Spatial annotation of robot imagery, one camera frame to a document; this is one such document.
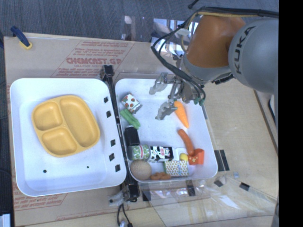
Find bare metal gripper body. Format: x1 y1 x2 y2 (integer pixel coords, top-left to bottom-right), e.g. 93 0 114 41
168 76 205 104

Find orange toy carrot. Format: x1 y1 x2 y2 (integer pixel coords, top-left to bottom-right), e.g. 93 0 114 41
173 100 190 129

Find white plastic tray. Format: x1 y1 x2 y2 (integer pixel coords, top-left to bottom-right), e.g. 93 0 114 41
114 78 218 183
9 78 127 197

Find white can with tomato print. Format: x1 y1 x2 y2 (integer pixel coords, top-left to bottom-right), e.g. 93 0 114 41
121 93 143 114

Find green toy bean pods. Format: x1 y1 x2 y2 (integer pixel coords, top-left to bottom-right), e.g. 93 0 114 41
119 108 141 130

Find orange toy sausage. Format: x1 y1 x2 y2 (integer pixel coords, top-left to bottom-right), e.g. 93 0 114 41
177 129 195 156

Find black can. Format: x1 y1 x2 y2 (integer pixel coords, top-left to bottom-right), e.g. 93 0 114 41
124 126 141 148

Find cow print carton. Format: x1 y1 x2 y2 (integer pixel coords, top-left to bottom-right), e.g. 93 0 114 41
147 146 187 163

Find thin black rod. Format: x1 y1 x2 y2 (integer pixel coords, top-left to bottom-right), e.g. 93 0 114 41
107 76 134 186

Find can with green print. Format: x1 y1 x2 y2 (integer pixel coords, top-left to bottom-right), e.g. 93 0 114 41
127 144 151 161

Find red carton with yellow star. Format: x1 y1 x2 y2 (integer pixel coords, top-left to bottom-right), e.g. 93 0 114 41
188 148 205 166

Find white carton with yellow print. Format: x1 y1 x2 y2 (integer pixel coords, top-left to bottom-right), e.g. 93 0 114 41
163 160 189 177

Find beige toy melon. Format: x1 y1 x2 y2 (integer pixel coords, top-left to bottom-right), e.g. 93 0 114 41
130 159 152 181

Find orange toy pretzel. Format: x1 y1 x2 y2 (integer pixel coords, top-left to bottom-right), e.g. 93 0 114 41
150 172 172 181

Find yellow divided plate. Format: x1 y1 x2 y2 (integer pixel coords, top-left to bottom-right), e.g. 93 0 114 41
31 95 101 157

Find brown cardboard board, red print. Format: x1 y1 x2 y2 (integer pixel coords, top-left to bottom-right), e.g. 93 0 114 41
3 33 215 226

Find black block with thin wires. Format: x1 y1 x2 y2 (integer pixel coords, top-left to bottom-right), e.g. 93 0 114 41
122 182 141 202
100 64 116 80

